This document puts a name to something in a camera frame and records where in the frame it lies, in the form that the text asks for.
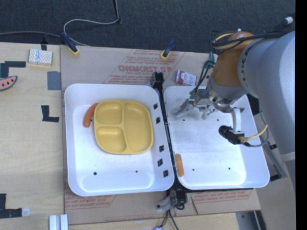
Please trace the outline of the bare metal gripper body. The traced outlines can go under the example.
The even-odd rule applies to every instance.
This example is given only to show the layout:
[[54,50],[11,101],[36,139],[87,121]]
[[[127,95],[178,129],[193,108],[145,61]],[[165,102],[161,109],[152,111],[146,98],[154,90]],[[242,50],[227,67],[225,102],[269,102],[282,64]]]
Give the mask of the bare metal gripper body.
[[198,88],[191,91],[192,105],[199,109],[212,107],[221,112],[231,112],[231,105],[235,100],[228,100],[219,96],[211,88]]

